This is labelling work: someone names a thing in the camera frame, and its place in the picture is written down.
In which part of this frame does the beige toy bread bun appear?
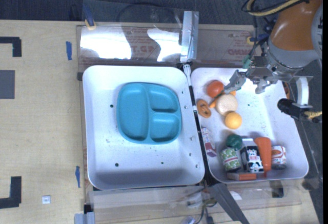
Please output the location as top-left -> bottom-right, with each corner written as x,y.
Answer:
215,93 -> 239,117

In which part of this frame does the yellow-orange toy orange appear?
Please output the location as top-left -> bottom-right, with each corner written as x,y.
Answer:
224,111 -> 243,130

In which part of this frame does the green toy broccoli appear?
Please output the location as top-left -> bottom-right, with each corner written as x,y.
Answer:
225,133 -> 243,151

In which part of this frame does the black cylinder on white bracket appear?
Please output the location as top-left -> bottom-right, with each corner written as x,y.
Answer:
277,76 -> 314,121

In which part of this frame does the orange toy tomato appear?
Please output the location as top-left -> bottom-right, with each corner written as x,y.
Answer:
206,79 -> 225,99

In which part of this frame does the orange toy carrot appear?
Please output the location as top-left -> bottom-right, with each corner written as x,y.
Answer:
209,90 -> 237,109

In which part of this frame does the cow print milk carton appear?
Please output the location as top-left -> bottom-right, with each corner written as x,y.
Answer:
240,138 -> 265,174

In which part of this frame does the orange plastic bottle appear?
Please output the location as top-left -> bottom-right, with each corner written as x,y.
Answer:
254,136 -> 273,178

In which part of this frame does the green and white can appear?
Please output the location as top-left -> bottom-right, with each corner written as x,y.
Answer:
219,147 -> 242,173

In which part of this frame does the orange and brown flat box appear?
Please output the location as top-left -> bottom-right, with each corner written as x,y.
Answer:
226,172 -> 258,181

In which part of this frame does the blue divided plate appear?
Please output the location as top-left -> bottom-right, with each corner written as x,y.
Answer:
116,82 -> 183,145

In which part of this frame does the red and white carton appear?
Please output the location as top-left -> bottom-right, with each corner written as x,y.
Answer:
200,127 -> 217,158

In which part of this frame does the brown toy pretzel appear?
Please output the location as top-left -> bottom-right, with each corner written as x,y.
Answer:
196,98 -> 212,119

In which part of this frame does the brown cardboard board, red print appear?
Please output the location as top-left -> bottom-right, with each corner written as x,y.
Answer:
76,23 -> 302,209

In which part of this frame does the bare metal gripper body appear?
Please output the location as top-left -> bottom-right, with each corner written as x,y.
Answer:
245,56 -> 293,84

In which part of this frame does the white plastic tray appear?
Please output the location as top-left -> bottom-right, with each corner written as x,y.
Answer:
81,65 -> 206,190
190,67 -> 310,184

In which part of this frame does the orange and white can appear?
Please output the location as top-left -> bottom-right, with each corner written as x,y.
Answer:
271,145 -> 288,170

